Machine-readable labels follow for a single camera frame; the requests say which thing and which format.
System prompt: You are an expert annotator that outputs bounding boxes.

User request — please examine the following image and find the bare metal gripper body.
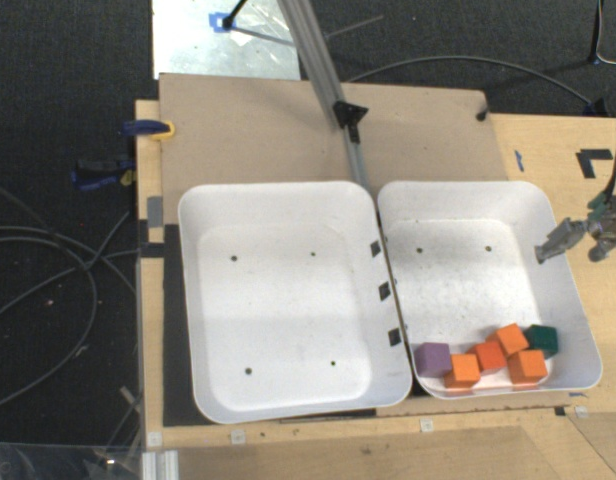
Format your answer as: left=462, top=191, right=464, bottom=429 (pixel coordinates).
left=584, top=211, right=616, bottom=244

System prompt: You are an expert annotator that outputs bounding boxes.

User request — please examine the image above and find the orange cube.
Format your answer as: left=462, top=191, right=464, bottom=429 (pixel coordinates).
left=442, top=352, right=483, bottom=391
left=466, top=340, right=509, bottom=374
left=486, top=322, right=531, bottom=359
left=506, top=349, right=550, bottom=389

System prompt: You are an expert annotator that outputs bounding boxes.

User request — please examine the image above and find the purple cube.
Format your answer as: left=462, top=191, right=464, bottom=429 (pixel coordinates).
left=413, top=341, right=454, bottom=380

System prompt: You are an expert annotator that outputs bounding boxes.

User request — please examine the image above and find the green cube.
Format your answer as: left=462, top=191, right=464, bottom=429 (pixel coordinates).
left=523, top=324, right=560, bottom=360

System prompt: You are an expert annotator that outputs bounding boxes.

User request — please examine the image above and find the white plastic tray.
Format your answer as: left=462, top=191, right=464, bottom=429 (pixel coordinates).
left=177, top=180, right=415, bottom=426
left=376, top=179, right=604, bottom=401

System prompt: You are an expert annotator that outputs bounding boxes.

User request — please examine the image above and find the brown cardboard board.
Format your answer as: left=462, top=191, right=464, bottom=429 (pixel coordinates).
left=157, top=72, right=573, bottom=418

